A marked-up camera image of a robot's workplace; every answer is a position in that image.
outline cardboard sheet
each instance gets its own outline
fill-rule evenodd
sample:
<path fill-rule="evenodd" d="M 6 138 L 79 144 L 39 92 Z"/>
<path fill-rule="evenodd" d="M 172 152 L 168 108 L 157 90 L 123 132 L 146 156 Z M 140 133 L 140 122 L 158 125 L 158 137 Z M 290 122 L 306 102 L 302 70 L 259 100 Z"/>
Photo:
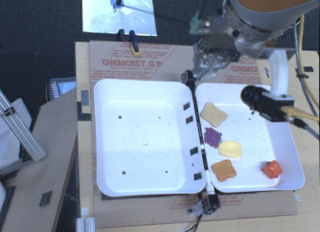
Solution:
<path fill-rule="evenodd" d="M 90 42 L 91 92 L 95 83 L 104 78 L 128 80 L 179 81 L 181 74 L 193 67 L 193 47 L 141 43 L 141 56 L 134 56 L 126 42 Z M 247 57 L 219 70 L 206 82 L 261 84 L 256 61 Z M 93 110 L 91 94 L 91 113 Z M 95 118 L 92 115 L 92 135 Z M 108 197 L 97 186 L 97 156 L 92 137 L 94 217 L 97 228 L 194 222 L 188 207 L 199 201 L 190 195 L 157 195 Z M 204 221 L 297 214 L 292 191 L 223 194 L 221 207 Z"/>

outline black clamp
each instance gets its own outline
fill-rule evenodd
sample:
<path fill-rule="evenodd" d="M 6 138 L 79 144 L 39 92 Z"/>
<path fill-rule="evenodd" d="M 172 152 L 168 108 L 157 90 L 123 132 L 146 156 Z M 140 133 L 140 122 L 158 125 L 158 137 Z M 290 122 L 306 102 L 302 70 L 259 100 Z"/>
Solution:
<path fill-rule="evenodd" d="M 129 32 L 129 35 L 130 35 L 129 42 L 131 42 L 131 44 L 132 44 L 131 45 L 131 51 L 132 51 L 133 55 L 139 56 L 141 54 L 141 49 L 139 48 L 139 43 L 138 43 L 138 39 L 137 39 L 135 31 L 131 30 Z M 125 39 L 125 30 L 124 29 L 120 29 L 118 31 L 118 33 L 115 36 L 115 40 L 118 41 L 118 42 L 126 41 L 126 39 Z"/>
<path fill-rule="evenodd" d="M 309 78 L 309 76 L 306 75 L 306 74 L 297 74 L 296 77 L 299 78 L 299 79 L 301 79 L 301 78 Z"/>

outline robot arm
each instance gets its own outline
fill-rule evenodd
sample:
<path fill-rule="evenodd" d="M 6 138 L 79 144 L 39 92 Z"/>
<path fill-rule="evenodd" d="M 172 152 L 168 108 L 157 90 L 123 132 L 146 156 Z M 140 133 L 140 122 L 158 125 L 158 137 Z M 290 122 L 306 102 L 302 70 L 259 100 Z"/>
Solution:
<path fill-rule="evenodd" d="M 320 0 L 224 0 L 220 15 L 200 20 L 196 14 L 190 31 L 201 35 L 201 40 L 194 45 L 193 77 L 214 77 L 241 55 L 268 59 L 272 73 L 270 92 L 248 86 L 241 98 L 268 120 L 285 121 L 281 107 L 294 104 L 294 98 L 287 95 L 288 59 L 285 50 L 272 46 L 301 15 L 319 3 Z"/>
<path fill-rule="evenodd" d="M 218 69 L 241 55 L 269 58 L 267 50 L 302 15 L 320 0 L 224 0 L 220 15 L 193 19 L 201 40 L 194 46 L 193 76 L 215 76 Z"/>

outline metal bracket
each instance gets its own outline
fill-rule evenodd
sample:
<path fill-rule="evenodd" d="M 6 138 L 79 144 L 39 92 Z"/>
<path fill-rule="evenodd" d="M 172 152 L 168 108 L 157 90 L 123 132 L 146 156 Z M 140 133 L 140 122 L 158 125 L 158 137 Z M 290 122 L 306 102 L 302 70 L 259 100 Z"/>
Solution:
<path fill-rule="evenodd" d="M 76 219 L 76 232 L 96 232 L 96 219 L 95 219 L 95 217 L 77 218 Z"/>

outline red pepper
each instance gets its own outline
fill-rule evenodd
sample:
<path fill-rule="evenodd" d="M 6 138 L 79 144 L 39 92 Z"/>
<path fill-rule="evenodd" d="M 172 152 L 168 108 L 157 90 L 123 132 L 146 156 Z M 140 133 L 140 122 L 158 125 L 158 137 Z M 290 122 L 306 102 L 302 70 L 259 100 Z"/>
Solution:
<path fill-rule="evenodd" d="M 267 162 L 266 165 L 262 168 L 262 171 L 270 179 L 278 178 L 278 176 L 282 174 L 280 165 L 276 160 L 273 160 L 272 162 Z"/>

